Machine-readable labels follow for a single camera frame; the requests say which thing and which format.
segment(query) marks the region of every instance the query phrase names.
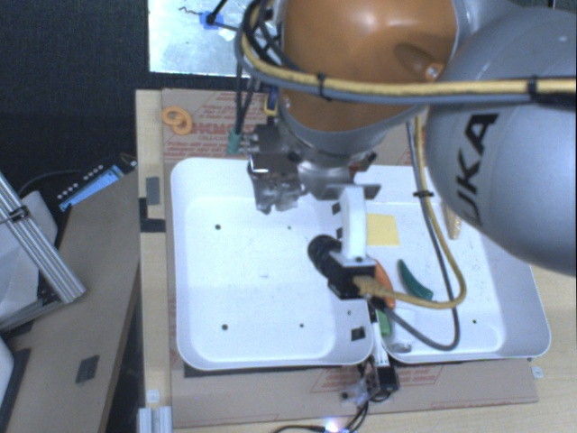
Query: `metal plate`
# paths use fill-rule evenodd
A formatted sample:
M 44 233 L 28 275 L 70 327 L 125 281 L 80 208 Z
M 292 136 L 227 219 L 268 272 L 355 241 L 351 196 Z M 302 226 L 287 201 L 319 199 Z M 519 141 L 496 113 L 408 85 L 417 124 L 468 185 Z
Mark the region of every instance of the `metal plate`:
M 236 71 L 229 29 L 206 29 L 200 14 L 220 0 L 148 0 L 151 72 L 232 77 Z M 237 27 L 251 0 L 229 0 L 221 11 L 224 24 Z

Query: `yellow cable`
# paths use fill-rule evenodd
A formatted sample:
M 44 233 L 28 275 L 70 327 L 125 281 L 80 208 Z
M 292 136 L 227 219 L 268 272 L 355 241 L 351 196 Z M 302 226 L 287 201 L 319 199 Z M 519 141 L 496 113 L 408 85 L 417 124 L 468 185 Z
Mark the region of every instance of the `yellow cable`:
M 419 120 L 419 117 L 416 119 L 416 131 L 414 133 L 414 140 L 415 140 L 415 148 L 417 149 L 417 167 L 419 173 L 419 179 L 421 180 L 421 185 L 423 187 L 423 191 L 427 192 L 428 188 L 426 185 L 425 179 L 425 163 L 423 159 L 423 137 L 422 137 L 422 126 Z M 406 293 L 395 292 L 391 290 L 387 290 L 384 286 L 376 282 L 370 276 L 357 276 L 353 279 L 354 285 L 359 288 L 359 293 L 361 295 L 372 295 L 374 297 L 385 298 L 389 297 L 392 299 L 398 299 L 400 301 L 405 301 L 407 303 L 411 303 L 413 305 L 422 307 L 422 308 L 431 308 L 431 309 L 451 309 L 455 308 L 465 300 L 467 295 L 467 284 L 465 283 L 465 279 L 463 278 L 463 273 L 459 269 L 459 265 L 455 261 L 453 255 L 451 254 L 451 250 L 447 245 L 447 242 L 444 239 L 443 232 L 441 231 L 441 227 L 436 219 L 435 211 L 433 210 L 433 206 L 431 205 L 431 201 L 429 198 L 425 198 L 426 204 L 426 212 L 431 219 L 431 224 L 433 225 L 433 229 L 435 230 L 436 236 L 439 240 L 439 244 L 443 249 L 443 253 L 451 268 L 453 269 L 454 275 L 459 282 L 459 295 L 452 300 L 447 301 L 432 301 L 427 299 L 420 299 L 419 297 L 414 297 L 413 295 L 408 295 Z
M 254 26 L 258 8 L 251 14 L 251 24 Z M 320 88 L 320 80 L 316 74 L 307 74 L 295 70 L 288 70 L 271 65 L 259 59 L 253 52 L 246 34 L 243 33 L 241 39 L 243 55 L 259 72 L 301 85 Z M 519 95 L 528 91 L 528 79 L 518 80 L 474 80 L 474 81 L 452 81 L 435 83 L 367 83 L 341 78 L 326 78 L 324 88 L 330 88 L 346 93 L 359 95 L 379 95 L 387 97 L 406 96 L 451 96 L 451 95 Z M 536 93 L 577 93 L 575 78 L 541 78 L 536 81 Z

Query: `blue clip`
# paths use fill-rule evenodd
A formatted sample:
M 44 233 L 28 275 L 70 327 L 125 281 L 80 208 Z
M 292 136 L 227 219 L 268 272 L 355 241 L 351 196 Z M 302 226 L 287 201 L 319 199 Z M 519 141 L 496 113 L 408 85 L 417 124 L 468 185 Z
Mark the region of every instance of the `blue clip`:
M 208 31 L 217 31 L 220 29 L 216 24 L 210 24 L 206 21 L 206 18 L 211 14 L 209 11 L 205 11 L 200 14 L 200 23 Z M 219 13 L 216 15 L 215 23 L 224 24 L 224 17 Z

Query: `white tray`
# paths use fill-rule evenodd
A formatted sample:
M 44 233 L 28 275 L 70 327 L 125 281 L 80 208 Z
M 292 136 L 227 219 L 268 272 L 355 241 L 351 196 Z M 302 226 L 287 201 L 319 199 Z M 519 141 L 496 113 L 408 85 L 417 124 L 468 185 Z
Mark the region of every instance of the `white tray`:
M 357 177 L 379 182 L 369 213 L 393 215 L 400 245 L 370 246 L 396 290 L 402 258 L 435 295 L 446 299 L 435 253 L 407 167 L 373 166 Z M 310 196 L 298 208 L 263 215 L 256 210 L 246 162 L 187 159 L 171 176 L 177 281 L 177 343 L 201 370 L 267 366 L 356 364 L 371 352 L 362 299 L 340 301 L 307 257 L 308 243 L 342 225 L 333 202 Z M 441 218 L 437 203 L 435 210 Z M 469 294 L 458 308 L 461 343 L 436 351 L 393 326 L 385 345 L 402 362 L 432 363 L 544 353 L 550 333 L 529 266 L 469 226 L 449 241 Z M 453 289 L 458 290 L 453 279 Z M 398 302 L 397 312 L 440 343 L 453 339 L 450 311 Z M 352 340 L 363 327 L 365 338 Z M 408 348 L 402 353 L 396 349 Z

